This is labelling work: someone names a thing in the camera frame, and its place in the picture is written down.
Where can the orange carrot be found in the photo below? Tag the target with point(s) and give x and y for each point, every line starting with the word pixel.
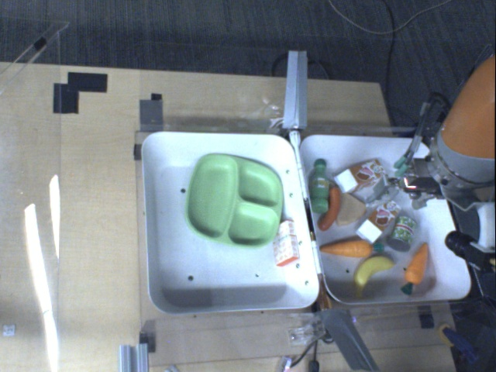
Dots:
pixel 346 248
pixel 417 266

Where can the brown bread slice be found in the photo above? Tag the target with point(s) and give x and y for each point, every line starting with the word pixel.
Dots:
pixel 350 211

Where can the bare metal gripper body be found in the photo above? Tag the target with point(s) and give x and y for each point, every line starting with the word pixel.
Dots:
pixel 423 182

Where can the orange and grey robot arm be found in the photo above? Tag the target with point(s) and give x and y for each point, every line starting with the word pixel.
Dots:
pixel 472 114

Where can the orange and white carton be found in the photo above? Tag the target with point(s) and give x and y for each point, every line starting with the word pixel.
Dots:
pixel 362 176
pixel 287 244
pixel 381 219

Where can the green and white can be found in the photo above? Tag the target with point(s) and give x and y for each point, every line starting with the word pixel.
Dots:
pixel 403 233

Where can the orange sausage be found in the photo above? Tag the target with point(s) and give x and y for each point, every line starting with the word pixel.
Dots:
pixel 332 209

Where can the black cylinder on white bracket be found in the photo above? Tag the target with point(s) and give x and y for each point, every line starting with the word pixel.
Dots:
pixel 465 246

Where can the yellow banana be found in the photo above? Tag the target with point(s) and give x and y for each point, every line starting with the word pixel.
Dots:
pixel 372 269

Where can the white plastic tray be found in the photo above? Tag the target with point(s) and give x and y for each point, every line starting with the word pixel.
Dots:
pixel 445 269
pixel 217 277

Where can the green divided plate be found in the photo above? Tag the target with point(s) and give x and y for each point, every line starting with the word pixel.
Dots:
pixel 217 192

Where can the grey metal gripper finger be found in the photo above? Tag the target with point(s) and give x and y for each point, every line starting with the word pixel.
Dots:
pixel 419 203
pixel 379 190

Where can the pale wood board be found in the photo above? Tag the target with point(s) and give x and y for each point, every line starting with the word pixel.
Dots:
pixel 217 335

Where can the green bottle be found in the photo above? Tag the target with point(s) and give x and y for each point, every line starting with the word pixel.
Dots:
pixel 319 190

